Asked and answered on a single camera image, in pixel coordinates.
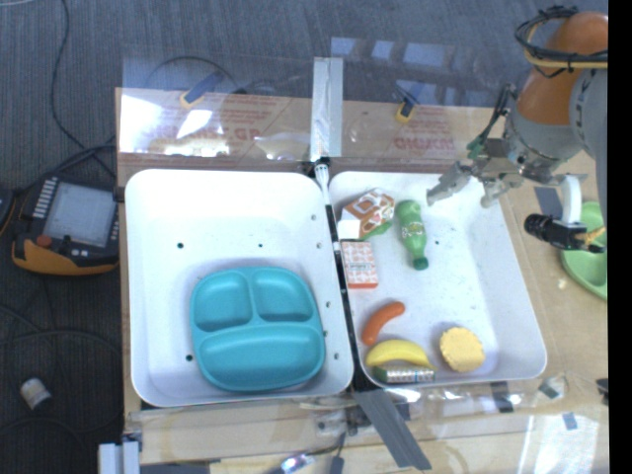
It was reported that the orange sausage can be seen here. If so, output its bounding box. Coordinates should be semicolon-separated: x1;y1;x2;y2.
360;300;407;348

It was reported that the small grey cylinder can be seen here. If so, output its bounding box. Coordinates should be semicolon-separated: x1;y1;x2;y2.
19;377;53;411

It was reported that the yellow round biscuit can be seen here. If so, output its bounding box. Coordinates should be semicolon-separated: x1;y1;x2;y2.
438;326;487;374

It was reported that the white plastic tray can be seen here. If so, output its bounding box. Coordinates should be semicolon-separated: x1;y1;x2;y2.
123;168;356;408
327;170;548;390

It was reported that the orange and white carton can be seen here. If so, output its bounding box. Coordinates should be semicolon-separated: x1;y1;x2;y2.
336;188;397;242

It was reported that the green plastic bottle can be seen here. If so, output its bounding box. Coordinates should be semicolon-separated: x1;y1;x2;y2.
394;198;431;272

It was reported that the thin black and white rod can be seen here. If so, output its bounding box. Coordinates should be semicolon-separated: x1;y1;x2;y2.
314;163;357;389

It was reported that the blue divided plate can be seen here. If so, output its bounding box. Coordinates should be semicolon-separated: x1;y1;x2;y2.
189;266;327;394

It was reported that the green divided plate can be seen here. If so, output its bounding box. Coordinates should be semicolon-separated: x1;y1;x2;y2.
559;200;609;302

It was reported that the yellow banana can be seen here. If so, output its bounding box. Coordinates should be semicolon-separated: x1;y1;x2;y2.
364;339;436;371

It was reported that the black cylinder on white bracket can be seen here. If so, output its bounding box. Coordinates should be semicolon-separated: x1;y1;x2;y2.
523;174;606;254

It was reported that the brown cardboard board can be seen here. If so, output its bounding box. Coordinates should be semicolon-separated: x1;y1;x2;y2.
114;86;609;466

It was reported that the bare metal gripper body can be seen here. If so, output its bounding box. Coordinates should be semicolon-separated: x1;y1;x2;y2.
470;137;563;188

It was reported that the orange patterned packet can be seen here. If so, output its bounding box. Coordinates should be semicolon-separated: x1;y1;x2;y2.
340;239;380;290

